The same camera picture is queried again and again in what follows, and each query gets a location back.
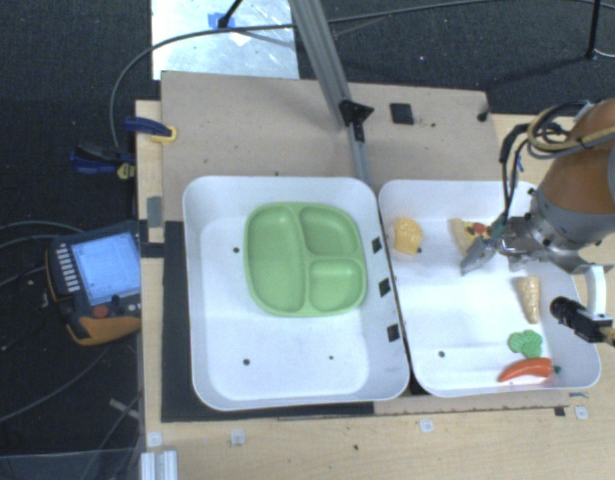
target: black square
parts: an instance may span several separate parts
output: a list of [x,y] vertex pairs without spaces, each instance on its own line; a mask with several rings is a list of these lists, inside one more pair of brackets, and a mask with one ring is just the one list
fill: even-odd
[[414,124],[414,113],[409,103],[390,103],[391,120],[396,124]]

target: green plate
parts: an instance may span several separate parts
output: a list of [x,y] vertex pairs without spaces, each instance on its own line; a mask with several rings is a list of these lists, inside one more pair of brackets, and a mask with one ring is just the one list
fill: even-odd
[[333,206],[257,208],[247,219],[244,253],[249,292],[270,313],[333,315],[365,298],[367,268],[358,228]]

